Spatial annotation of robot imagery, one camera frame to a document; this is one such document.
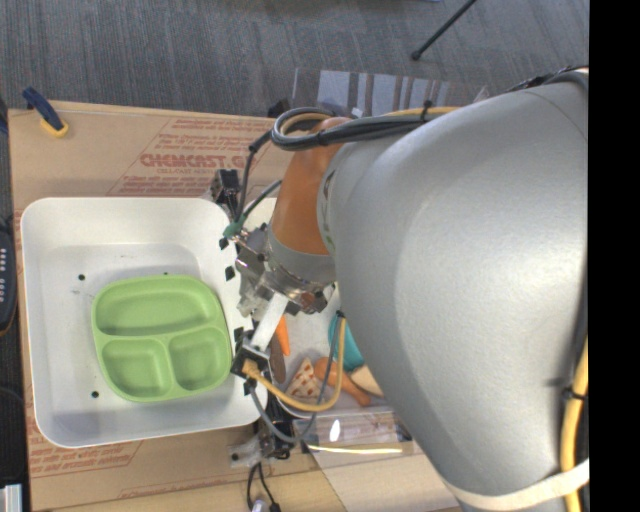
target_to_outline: blue and yellow clamp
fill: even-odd
[[[40,126],[42,126],[44,130],[58,138],[64,137],[67,134],[69,125],[60,119],[60,116],[51,106],[51,103],[49,103],[42,94],[29,86],[22,91],[22,96],[27,100],[27,103],[35,108],[42,116]]]

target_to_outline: metal stand leg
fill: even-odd
[[[429,46],[431,46],[433,43],[435,43],[436,40],[442,34],[444,34],[447,31],[447,29],[451,25],[453,25],[455,21],[467,11],[467,9],[469,9],[469,7],[471,7],[473,4],[476,3],[476,1],[477,0],[467,0],[467,2],[462,7],[460,7],[460,9],[458,9],[458,11],[453,16],[451,16],[451,18],[449,18],[447,22],[444,25],[442,25],[442,27],[440,27],[440,29],[438,29],[438,31],[435,34],[433,34],[429,38],[429,40],[420,47],[420,49],[415,50],[414,52],[411,53],[411,58],[413,60],[418,60],[422,56],[422,54],[425,52],[425,50],[429,48]]]

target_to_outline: gray carpet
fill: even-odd
[[[588,0],[480,0],[412,61],[463,3],[0,0],[0,94],[12,108],[24,107],[31,85],[61,100],[265,115],[290,98],[301,69],[452,81],[493,95],[589,62]],[[12,209],[7,152],[0,140],[3,217]],[[20,392],[18,327],[0,338],[0,385]],[[19,405],[0,398],[0,475],[20,473],[23,430]]]

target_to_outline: green plate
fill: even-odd
[[[91,322],[104,377],[128,400],[193,395],[229,374],[231,342],[222,306],[191,276],[111,283],[95,297]]]

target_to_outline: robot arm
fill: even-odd
[[[385,397],[444,480],[472,497],[567,469],[563,393],[587,335],[588,95],[577,82],[304,150],[265,235],[291,279],[279,293],[297,286],[300,309],[317,310],[337,280]]]

